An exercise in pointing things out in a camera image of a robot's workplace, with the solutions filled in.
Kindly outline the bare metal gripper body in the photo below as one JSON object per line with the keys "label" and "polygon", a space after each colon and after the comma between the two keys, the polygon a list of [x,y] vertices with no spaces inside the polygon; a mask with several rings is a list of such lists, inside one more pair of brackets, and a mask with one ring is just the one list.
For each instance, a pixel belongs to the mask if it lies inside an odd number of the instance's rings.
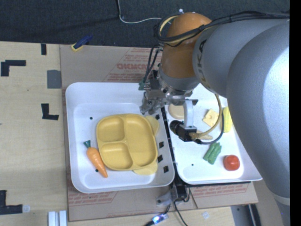
{"label": "bare metal gripper body", "polygon": [[151,105],[183,105],[193,91],[193,78],[149,77],[143,80],[144,99]]}

